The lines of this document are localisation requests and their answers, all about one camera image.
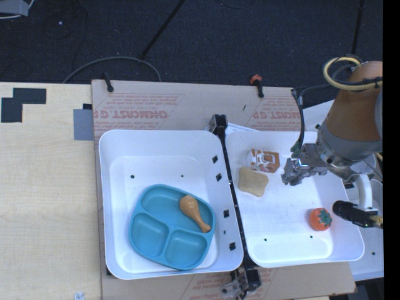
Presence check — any black block with thin wires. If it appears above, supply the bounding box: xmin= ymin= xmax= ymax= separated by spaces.
xmin=208 ymin=114 xmax=228 ymax=134
xmin=244 ymin=268 xmax=262 ymax=292

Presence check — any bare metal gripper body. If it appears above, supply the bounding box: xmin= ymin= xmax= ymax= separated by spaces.
xmin=296 ymin=142 xmax=346 ymax=179

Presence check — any tan toy chicken drumstick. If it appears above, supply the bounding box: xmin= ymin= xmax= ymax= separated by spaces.
xmin=179 ymin=194 xmax=213 ymax=234

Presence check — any orange and white carton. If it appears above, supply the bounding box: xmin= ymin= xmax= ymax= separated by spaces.
xmin=249 ymin=149 xmax=281 ymax=174

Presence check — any beige toy bread slice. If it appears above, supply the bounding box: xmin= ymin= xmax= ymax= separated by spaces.
xmin=237 ymin=166 xmax=270 ymax=198

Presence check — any orange toy tomato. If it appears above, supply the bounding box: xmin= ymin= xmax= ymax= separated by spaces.
xmin=309 ymin=207 xmax=333 ymax=232

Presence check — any white paper slip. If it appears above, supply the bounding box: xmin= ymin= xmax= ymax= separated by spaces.
xmin=227 ymin=122 xmax=261 ymax=134

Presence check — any white plastic tray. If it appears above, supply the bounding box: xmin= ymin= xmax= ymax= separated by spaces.
xmin=98 ymin=129 xmax=244 ymax=281
xmin=225 ymin=131 xmax=366 ymax=269

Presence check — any brown cardboard board red print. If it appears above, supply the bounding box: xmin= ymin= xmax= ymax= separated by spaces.
xmin=91 ymin=79 xmax=358 ymax=300

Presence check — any blue divided plate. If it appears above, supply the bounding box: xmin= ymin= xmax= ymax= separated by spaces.
xmin=128 ymin=184 xmax=216 ymax=271

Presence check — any black cylinder on white bracket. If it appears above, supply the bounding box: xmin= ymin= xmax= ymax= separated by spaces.
xmin=332 ymin=172 xmax=384 ymax=230

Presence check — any thin black rod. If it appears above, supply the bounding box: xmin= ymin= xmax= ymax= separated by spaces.
xmin=216 ymin=126 xmax=256 ymax=274

